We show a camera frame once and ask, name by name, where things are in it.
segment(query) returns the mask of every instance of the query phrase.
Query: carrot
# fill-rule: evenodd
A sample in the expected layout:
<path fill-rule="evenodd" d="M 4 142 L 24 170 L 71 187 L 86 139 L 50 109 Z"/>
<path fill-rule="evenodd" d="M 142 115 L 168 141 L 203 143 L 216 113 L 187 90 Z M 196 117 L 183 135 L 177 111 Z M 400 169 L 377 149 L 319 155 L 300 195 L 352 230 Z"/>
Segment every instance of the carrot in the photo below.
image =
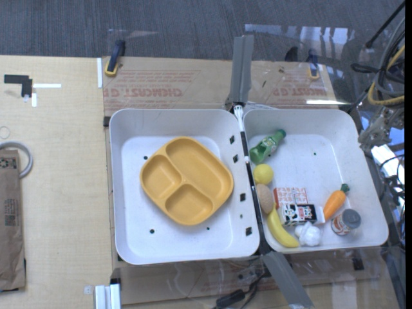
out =
<path fill-rule="evenodd" d="M 333 191 L 323 207 L 325 221 L 330 219 L 335 212 L 342 207 L 346 199 L 346 193 L 349 191 L 347 184 L 342 184 L 340 190 Z"/>

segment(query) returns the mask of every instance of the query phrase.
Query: wooden table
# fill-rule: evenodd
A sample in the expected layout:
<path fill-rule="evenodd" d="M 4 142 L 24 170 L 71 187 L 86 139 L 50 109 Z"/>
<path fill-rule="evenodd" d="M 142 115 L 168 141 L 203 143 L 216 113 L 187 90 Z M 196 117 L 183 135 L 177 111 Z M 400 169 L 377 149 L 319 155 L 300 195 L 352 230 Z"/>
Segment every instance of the wooden table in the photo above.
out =
<path fill-rule="evenodd" d="M 10 130 L 7 140 L 26 144 L 34 160 L 32 171 L 21 181 L 26 287 L 0 294 L 0 307 L 93 308 L 89 291 L 109 283 L 114 262 L 97 60 L 0 56 L 0 73 L 28 75 L 33 83 L 62 85 L 37 89 L 34 108 L 30 100 L 23 101 L 19 85 L 0 82 L 0 126 Z M 376 268 L 378 279 L 345 279 L 306 286 L 305 290 L 316 308 L 397 307 L 385 262 Z M 130 307 L 210 308 L 214 300 Z M 251 307 L 268 301 L 288 308 L 279 290 L 258 293 Z"/>

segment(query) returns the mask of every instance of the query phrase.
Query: banana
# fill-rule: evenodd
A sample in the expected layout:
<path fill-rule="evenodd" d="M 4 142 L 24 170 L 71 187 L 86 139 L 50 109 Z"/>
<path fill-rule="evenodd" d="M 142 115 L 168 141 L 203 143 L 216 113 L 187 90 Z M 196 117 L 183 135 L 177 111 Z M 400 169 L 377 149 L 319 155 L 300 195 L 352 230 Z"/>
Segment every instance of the banana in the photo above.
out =
<path fill-rule="evenodd" d="M 279 215 L 277 214 L 276 207 L 268 215 L 267 219 L 270 233 L 275 239 L 285 247 L 298 247 L 299 242 L 283 227 Z"/>

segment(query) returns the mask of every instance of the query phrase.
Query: green bottle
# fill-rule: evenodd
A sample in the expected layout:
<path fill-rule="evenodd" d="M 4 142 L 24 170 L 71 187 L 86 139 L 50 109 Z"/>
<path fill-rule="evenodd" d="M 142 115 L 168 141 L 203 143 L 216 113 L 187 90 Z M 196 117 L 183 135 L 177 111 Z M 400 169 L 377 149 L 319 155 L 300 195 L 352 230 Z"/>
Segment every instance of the green bottle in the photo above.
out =
<path fill-rule="evenodd" d="M 275 152 L 280 141 L 286 137 L 283 129 L 276 131 L 273 135 L 266 136 L 257 146 L 249 151 L 249 157 L 255 164 L 260 164 L 268 155 Z"/>

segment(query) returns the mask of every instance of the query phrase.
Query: gray lid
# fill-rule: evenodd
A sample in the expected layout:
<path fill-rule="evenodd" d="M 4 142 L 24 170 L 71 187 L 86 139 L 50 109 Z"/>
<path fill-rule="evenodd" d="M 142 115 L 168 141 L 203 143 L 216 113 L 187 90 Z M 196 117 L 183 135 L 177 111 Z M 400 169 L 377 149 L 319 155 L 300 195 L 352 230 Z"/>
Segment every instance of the gray lid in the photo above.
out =
<path fill-rule="evenodd" d="M 354 209 L 345 209 L 342 213 L 343 222 L 351 229 L 361 225 L 361 216 Z"/>

